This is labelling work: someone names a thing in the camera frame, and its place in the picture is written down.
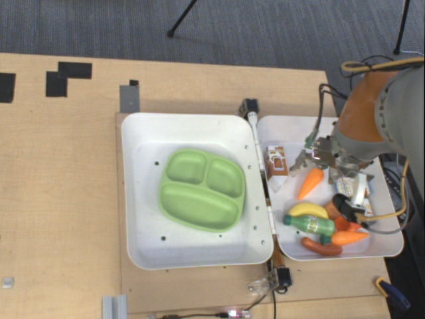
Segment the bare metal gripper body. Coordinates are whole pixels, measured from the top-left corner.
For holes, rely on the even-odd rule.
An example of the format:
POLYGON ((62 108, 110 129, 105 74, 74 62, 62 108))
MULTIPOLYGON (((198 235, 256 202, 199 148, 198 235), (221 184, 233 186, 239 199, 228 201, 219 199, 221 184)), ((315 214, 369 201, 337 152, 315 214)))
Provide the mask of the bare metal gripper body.
POLYGON ((374 175, 365 172, 372 161, 355 158, 343 149, 334 137, 316 139, 311 145, 311 158, 318 166, 337 168, 344 177, 355 179, 359 174, 363 174, 367 181, 374 178, 374 175))

